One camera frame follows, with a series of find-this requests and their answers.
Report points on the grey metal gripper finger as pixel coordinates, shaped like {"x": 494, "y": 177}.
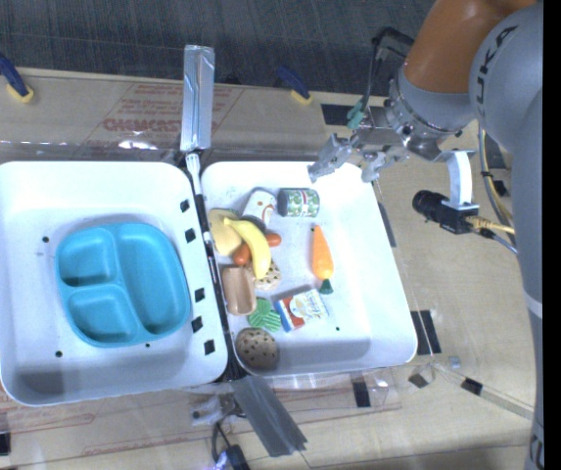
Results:
{"x": 382, "y": 159}
{"x": 331, "y": 157}

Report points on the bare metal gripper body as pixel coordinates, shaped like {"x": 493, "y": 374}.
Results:
{"x": 388, "y": 132}

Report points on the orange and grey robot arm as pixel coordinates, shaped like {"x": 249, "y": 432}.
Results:
{"x": 505, "y": 91}

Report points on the green can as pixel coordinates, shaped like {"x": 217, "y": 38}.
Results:
{"x": 300, "y": 202}

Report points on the white carton with orange print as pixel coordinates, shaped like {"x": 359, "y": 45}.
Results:
{"x": 259, "y": 204}

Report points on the orange carrot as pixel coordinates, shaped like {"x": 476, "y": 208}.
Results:
{"x": 322, "y": 257}

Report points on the yellow banana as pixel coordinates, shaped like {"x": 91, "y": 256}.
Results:
{"x": 255, "y": 248}

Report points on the white plastic tray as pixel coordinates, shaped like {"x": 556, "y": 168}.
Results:
{"x": 30, "y": 262}
{"x": 363, "y": 282}

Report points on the orange-red sausage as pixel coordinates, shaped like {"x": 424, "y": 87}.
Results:
{"x": 242, "y": 254}

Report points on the pale chocolate chip biscuit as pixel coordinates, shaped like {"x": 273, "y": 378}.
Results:
{"x": 272, "y": 278}

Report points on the yellow toy fruit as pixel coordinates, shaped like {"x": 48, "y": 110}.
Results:
{"x": 221, "y": 235}

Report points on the white red blue carton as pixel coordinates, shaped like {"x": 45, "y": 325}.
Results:
{"x": 304, "y": 309}

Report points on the brown toy bread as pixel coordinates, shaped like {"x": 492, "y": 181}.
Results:
{"x": 238, "y": 289}

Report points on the green striped toy food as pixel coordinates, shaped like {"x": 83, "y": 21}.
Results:
{"x": 264, "y": 317}

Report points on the brown chocolate chip biscuit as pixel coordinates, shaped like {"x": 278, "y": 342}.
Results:
{"x": 256, "y": 348}

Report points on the blue divided plate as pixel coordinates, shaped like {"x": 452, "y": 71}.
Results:
{"x": 128, "y": 282}

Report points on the brown cardboard board, red print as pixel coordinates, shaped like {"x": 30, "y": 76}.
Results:
{"x": 89, "y": 115}

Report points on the black cylinder on white bracket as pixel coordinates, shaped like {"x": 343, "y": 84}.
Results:
{"x": 444, "y": 211}

